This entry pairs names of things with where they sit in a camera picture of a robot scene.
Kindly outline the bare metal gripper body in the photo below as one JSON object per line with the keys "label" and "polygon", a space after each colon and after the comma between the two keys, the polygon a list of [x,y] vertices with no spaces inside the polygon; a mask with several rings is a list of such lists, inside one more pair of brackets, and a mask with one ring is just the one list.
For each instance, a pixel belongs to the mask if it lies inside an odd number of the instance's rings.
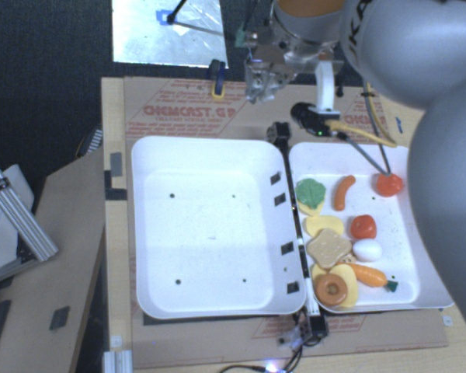
{"label": "bare metal gripper body", "polygon": [[318,61],[332,60],[336,42],[317,43],[284,30],[261,29],[247,32],[249,49],[246,68],[253,74],[281,74],[289,77],[312,73]]}

